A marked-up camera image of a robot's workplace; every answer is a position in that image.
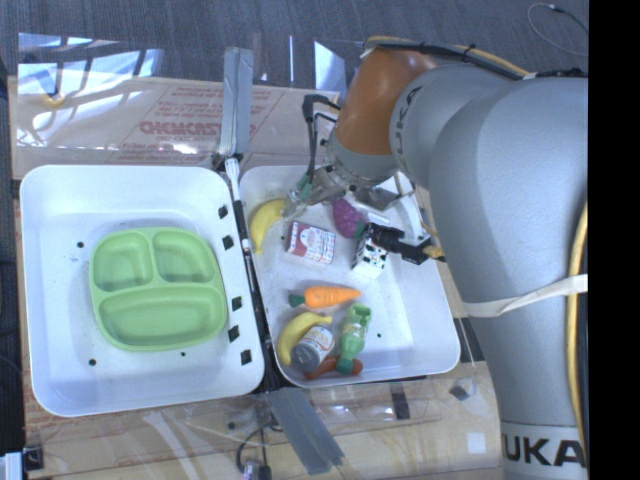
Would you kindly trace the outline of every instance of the yellow banana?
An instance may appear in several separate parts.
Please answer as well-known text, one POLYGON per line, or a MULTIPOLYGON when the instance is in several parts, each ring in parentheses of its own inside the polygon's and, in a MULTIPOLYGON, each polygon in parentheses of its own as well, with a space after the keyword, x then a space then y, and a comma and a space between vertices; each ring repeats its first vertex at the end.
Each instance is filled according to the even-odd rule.
POLYGON ((271 225, 282 218, 284 210, 284 199, 272 199, 260 206, 249 222, 249 234, 253 242, 253 252, 259 254, 262 252, 262 241, 267 236, 267 231, 271 225))
POLYGON ((276 346, 276 353, 280 362, 289 366, 291 364, 291 349, 298 343, 302 337, 317 324, 330 324, 333 317, 331 315, 322 316, 317 313, 307 311, 300 313, 298 316, 292 318, 287 322, 282 330, 280 336, 278 336, 278 344, 276 346))

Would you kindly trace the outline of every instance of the gray floor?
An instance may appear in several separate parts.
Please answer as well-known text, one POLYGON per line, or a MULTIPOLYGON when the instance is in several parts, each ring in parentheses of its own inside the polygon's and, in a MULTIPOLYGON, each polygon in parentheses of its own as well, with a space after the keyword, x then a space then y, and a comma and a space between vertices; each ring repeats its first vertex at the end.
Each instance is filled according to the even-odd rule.
MULTIPOLYGON (((21 61, 19 33, 125 41, 169 52, 163 75, 218 76, 225 46, 251 48, 270 84, 315 87, 314 41, 357 66, 359 44, 392 35, 475 44, 528 71, 588 71, 589 0, 0 0, 0 59, 21 61), (568 12, 553 12, 553 4, 568 12), (295 76, 292 81, 291 45, 295 76)), ((22 447, 8 106, 0 100, 0 455, 22 447)))

